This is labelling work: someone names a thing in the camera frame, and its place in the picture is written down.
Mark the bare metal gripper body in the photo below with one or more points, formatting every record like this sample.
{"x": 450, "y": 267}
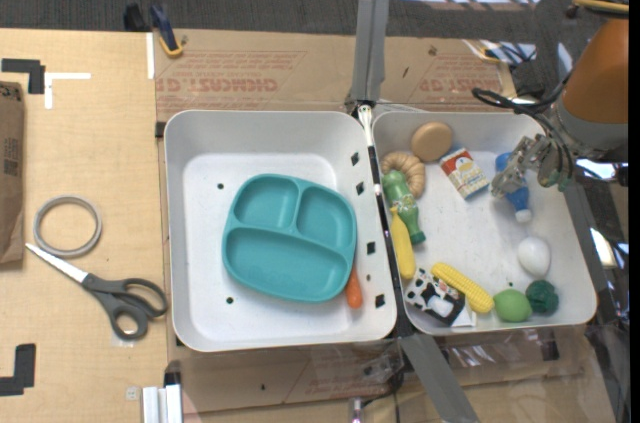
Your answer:
{"x": 547, "y": 161}

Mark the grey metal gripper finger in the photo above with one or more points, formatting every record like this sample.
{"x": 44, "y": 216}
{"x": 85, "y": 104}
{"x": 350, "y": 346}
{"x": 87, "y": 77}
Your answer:
{"x": 520, "y": 153}
{"x": 506, "y": 183}

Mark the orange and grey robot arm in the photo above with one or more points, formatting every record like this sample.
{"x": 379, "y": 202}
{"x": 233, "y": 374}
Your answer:
{"x": 597, "y": 81}

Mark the blue and white bottle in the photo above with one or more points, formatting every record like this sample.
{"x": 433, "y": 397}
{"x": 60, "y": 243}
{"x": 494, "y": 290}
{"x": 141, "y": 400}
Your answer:
{"x": 521, "y": 201}

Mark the red and white carton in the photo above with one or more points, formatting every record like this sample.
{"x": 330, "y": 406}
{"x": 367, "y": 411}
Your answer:
{"x": 465, "y": 173}

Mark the white plastic tray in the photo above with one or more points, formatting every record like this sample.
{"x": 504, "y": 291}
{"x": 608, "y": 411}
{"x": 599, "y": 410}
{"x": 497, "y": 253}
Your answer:
{"x": 200, "y": 221}
{"x": 475, "y": 231}

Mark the white egg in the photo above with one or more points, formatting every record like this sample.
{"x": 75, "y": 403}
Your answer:
{"x": 534, "y": 256}

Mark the tan round bun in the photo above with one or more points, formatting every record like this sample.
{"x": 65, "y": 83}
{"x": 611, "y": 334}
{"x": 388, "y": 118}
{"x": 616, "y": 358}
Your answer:
{"x": 431, "y": 141}

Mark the tan croissant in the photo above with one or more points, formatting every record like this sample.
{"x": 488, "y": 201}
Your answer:
{"x": 416, "y": 171}

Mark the green bottle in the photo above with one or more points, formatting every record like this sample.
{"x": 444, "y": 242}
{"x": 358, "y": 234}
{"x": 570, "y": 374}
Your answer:
{"x": 402, "y": 201}

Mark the yellow corn cob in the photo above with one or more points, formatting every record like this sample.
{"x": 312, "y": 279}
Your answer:
{"x": 462, "y": 286}

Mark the green broccoli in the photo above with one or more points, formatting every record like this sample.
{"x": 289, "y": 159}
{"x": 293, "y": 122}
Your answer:
{"x": 542, "y": 297}

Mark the yellow banana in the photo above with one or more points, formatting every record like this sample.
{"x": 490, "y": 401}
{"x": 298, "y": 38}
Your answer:
{"x": 404, "y": 248}

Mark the green lime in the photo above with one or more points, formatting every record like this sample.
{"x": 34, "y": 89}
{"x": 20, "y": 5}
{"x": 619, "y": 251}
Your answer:
{"x": 512, "y": 306}

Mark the black and white cow-print carton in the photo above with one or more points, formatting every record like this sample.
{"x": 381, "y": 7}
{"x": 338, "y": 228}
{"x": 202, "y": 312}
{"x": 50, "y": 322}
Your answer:
{"x": 430, "y": 298}

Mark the orange carrot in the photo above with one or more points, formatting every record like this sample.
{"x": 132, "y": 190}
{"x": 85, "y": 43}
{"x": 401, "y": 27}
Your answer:
{"x": 354, "y": 293}

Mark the teal divided plate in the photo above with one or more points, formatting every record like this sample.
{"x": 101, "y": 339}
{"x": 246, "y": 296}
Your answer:
{"x": 287, "y": 238}

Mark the brown cardboard board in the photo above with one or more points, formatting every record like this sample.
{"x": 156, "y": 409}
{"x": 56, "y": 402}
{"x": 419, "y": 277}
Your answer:
{"x": 280, "y": 71}

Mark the clear tape roll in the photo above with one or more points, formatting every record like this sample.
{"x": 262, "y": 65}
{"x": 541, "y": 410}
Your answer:
{"x": 40, "y": 231}

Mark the brown paper bag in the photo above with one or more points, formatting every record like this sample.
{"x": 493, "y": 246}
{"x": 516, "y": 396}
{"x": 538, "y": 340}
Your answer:
{"x": 11, "y": 171}

